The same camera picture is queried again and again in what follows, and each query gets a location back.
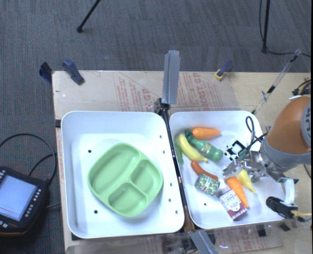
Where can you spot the green can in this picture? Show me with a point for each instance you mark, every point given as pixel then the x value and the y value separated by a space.
pixel 207 184

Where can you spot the green pea pod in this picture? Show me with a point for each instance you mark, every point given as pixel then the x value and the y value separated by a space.
pixel 179 152

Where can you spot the brown cardboard board red print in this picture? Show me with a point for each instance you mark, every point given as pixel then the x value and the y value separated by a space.
pixel 98 94

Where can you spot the green divided plate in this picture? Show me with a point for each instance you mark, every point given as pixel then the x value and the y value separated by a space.
pixel 124 180

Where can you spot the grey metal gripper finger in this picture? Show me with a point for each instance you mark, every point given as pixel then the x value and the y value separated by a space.
pixel 257 176
pixel 231 169

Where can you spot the yellow banana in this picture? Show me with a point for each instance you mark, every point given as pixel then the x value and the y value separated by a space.
pixel 189 149

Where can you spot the long orange carrot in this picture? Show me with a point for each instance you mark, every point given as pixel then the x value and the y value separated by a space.
pixel 238 189

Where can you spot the short orange carrot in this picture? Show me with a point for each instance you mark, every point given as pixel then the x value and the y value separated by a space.
pixel 205 132

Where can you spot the white plastic tray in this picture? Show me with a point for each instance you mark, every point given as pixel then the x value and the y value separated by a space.
pixel 217 216
pixel 79 194

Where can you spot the orange sausage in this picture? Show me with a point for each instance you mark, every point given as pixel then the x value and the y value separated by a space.
pixel 198 168

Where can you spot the red and white carton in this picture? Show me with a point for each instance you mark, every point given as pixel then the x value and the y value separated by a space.
pixel 232 204

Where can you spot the black cylinder on white bracket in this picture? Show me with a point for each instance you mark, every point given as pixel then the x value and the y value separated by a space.
pixel 278 205

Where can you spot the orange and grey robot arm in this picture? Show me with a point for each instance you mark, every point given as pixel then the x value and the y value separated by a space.
pixel 286 131

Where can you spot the green plastic bottle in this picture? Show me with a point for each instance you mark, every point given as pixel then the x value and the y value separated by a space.
pixel 207 149

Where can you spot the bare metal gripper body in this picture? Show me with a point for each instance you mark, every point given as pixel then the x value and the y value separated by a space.
pixel 254 161

